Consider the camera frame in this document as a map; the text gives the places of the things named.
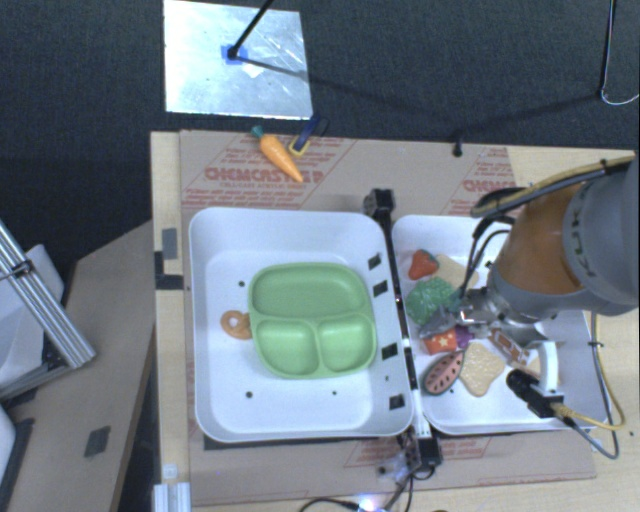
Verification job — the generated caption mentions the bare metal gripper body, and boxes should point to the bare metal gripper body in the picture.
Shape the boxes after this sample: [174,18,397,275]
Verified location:
[457,288,507,337]

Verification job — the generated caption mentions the red cube with yellow star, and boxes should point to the red cube with yellow star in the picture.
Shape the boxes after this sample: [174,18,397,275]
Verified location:
[423,327,459,357]

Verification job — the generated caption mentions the green broccoli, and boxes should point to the green broccoli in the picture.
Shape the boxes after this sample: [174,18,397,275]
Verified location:
[404,276,464,325]

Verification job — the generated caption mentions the beige biscuit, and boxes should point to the beige biscuit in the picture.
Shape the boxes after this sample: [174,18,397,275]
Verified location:
[433,253,481,292]

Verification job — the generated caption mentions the red and white packet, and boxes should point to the red and white packet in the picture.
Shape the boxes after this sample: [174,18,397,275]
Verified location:
[486,326,532,367]

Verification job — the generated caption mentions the watermelon slice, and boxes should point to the watermelon slice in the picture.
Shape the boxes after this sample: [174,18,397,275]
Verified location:
[421,349,467,398]

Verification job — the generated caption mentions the red strawberry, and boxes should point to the red strawberry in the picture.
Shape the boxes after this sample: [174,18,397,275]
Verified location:
[407,248,441,282]

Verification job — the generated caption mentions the thin black and white rod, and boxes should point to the thin black and white rod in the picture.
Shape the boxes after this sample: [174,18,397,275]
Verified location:
[375,208,429,442]

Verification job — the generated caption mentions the tan bread slice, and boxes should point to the tan bread slice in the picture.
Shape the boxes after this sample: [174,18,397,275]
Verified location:
[458,341,507,398]

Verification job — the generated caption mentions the white plastic tray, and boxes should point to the white plastic tray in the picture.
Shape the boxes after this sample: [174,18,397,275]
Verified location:
[391,214,614,437]
[188,206,417,444]

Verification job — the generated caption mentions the green divided plate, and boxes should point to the green divided plate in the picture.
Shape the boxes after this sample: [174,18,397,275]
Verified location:
[247,261,378,380]

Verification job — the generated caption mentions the brown cardboard board red print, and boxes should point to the brown cardboard board red print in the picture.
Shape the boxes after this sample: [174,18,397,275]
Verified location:
[178,129,599,507]

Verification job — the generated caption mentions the orange pretzel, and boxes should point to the orange pretzel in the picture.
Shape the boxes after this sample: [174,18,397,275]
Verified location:
[219,309,253,342]

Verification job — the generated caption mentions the orange carrot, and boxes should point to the orange carrot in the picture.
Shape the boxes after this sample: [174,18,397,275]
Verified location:
[250,124,305,184]

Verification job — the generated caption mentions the black cylinder on white bracket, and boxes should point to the black cylinder on white bracket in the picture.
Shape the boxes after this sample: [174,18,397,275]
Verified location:
[505,339,567,419]

